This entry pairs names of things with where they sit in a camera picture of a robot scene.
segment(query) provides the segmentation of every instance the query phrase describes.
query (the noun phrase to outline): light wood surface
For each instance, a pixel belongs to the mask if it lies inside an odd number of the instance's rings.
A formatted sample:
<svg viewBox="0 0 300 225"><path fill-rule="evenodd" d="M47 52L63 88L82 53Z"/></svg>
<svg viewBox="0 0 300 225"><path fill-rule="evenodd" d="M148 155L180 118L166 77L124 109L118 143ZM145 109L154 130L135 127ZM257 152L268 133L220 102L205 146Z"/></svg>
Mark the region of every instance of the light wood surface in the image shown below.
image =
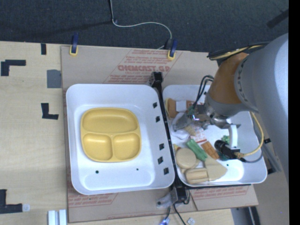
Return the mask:
<svg viewBox="0 0 300 225"><path fill-rule="evenodd" d="M7 204L30 205L30 211L0 214L0 225L47 224L49 210L67 209L66 160L62 89L47 88L47 70L61 69L60 45L0 42L0 61L26 60L0 77L0 189L7 189ZM41 103L49 103L58 120L42 119ZM231 211L181 213L196 224L233 225ZM164 216L133 217L86 222L85 225L158 225ZM182 224L171 214L171 225Z"/></svg>

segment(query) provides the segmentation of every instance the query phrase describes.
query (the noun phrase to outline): yellow clip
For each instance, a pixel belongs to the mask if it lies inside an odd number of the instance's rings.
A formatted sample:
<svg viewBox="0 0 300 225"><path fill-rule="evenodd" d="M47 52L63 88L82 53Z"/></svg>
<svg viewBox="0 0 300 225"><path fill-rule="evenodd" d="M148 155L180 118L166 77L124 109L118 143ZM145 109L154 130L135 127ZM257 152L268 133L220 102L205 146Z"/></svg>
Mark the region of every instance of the yellow clip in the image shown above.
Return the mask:
<svg viewBox="0 0 300 225"><path fill-rule="evenodd" d="M76 47L76 52L75 53L72 53L72 46L70 46L70 55L73 56L73 57L76 57L77 54L78 54L78 46Z"/></svg>
<svg viewBox="0 0 300 225"><path fill-rule="evenodd" d="M172 60L175 59L175 54L176 54L176 53L174 52L174 55L173 55L172 57L170 57L170 52L171 52L171 50L168 51L168 60L171 60L171 61L172 61Z"/></svg>

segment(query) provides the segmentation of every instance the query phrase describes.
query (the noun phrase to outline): cardboard box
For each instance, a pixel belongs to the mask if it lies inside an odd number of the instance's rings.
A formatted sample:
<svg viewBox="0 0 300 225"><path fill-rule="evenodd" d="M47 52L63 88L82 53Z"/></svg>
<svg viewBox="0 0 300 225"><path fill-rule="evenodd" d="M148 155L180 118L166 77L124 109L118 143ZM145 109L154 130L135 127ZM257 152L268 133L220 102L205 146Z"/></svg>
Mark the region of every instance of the cardboard box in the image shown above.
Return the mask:
<svg viewBox="0 0 300 225"><path fill-rule="evenodd" d="M166 209L157 208L156 199L165 196L168 188L89 196L74 190L70 180L66 91L77 83L147 84L154 71L163 73L163 88L171 84L199 84L204 75L215 74L217 63L202 52L177 51L171 61L166 50L80 46L78 55L73 57L69 48L61 47L69 222L165 214ZM179 212L258 204L253 186L204 188L190 193L190 203L179 206Z"/></svg>

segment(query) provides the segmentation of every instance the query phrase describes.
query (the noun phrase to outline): dark floor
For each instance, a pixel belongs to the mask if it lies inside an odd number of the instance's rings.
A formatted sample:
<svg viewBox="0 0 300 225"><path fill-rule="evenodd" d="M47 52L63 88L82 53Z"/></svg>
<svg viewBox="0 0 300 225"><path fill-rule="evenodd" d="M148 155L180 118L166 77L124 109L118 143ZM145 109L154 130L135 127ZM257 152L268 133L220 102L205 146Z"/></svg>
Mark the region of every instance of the dark floor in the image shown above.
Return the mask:
<svg viewBox="0 0 300 225"><path fill-rule="evenodd" d="M179 50L215 52L288 32L289 0L112 0L119 25L158 22ZM160 25L118 28L109 0L0 0L0 41L158 48Z"/></svg>

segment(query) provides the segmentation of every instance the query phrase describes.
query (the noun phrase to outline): yellow plate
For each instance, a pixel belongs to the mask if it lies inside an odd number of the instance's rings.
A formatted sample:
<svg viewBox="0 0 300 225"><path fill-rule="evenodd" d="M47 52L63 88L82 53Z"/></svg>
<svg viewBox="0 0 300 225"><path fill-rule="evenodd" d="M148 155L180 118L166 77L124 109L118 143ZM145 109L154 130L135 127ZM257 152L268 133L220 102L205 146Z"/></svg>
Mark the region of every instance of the yellow plate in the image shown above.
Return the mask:
<svg viewBox="0 0 300 225"><path fill-rule="evenodd" d="M82 148L94 161L129 161L141 151L140 126L128 109L89 109L81 117L80 130Z"/></svg>

